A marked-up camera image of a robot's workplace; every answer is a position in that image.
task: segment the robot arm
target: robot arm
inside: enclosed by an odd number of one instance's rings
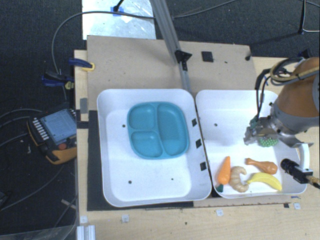
[[[268,117],[259,117],[258,104],[258,113],[245,133],[246,145],[258,141],[261,146],[269,147],[280,140],[289,147],[297,147],[301,142],[295,137],[296,134],[319,126],[319,57],[303,60],[289,73],[289,77],[282,76],[284,73],[288,74],[284,66],[300,60],[301,58],[286,59],[269,72],[264,72],[270,73],[274,85],[284,87],[276,101],[271,104]]]

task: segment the black square marker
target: black square marker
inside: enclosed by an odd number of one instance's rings
[[[193,119],[192,120],[192,126],[194,127],[194,126],[196,126],[197,125],[197,120],[196,119]]]
[[[202,145],[201,139],[198,139],[198,140],[195,142],[196,148],[199,148],[201,145]]]
[[[205,169],[207,169],[206,162],[200,163],[200,169],[201,169],[201,171],[204,171]]]
[[[201,54],[204,62],[214,62],[214,57],[211,51],[202,51]]]

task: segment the white plastic tray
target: white plastic tray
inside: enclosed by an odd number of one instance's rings
[[[139,157],[131,148],[127,114],[131,107],[145,102],[170,102],[183,112],[189,148],[171,159],[150,160]],[[212,190],[206,167],[193,97],[182,89],[108,89],[97,98],[105,199],[115,207],[202,200]]]
[[[261,117],[270,114],[270,102],[274,102],[277,95],[265,91]],[[203,90],[196,96],[196,106],[200,118],[204,145],[209,161],[213,186],[216,188],[217,174],[225,157],[230,156],[231,167],[242,166],[247,174],[241,174],[242,183],[252,174],[260,172],[253,165],[245,165],[245,159],[257,161],[271,161],[278,165],[274,175],[282,184],[282,191],[277,191],[265,183],[251,183],[245,193],[239,193],[228,184],[223,192],[224,198],[242,198],[281,194],[300,194],[306,189],[306,184],[293,180],[280,167],[284,158],[300,163],[298,152],[279,142],[274,147],[261,147],[258,144],[245,145],[243,138],[250,120],[257,114],[256,92],[250,90]]]

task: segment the blue clamp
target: blue clamp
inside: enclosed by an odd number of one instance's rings
[[[79,58],[69,58],[68,64],[70,66],[78,66],[82,67],[82,70],[84,71],[94,71],[95,70],[95,64],[89,63],[83,59]]]
[[[75,79],[72,76],[64,76],[49,71],[41,76],[41,81],[44,86],[57,87],[65,86],[69,83],[74,83]]]

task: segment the dark carpet floor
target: dark carpet floor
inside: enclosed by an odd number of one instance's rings
[[[170,13],[178,16],[230,0],[167,0]],[[308,0],[320,4],[320,0]],[[47,110],[64,101],[60,87],[41,83],[44,71],[53,71],[51,41],[60,23],[82,11],[81,0],[0,0],[0,115],[19,108]],[[300,0],[238,0],[208,12],[175,18],[182,41],[249,45],[253,56],[295,57],[309,49],[319,56],[319,33],[297,34]],[[319,29],[319,7],[307,4],[306,29]],[[56,39],[55,55],[62,73],[71,75],[68,58],[85,49],[81,17],[67,23]],[[0,119],[32,115],[20,112]],[[0,128],[0,144],[25,133],[19,120]],[[9,193],[6,205],[26,197],[52,179],[61,169],[45,160],[26,136],[0,148],[0,192]],[[47,187],[34,196],[0,211],[0,235],[52,228],[66,206],[61,199],[75,197],[74,162],[68,162]],[[69,210],[59,226],[71,225]]]

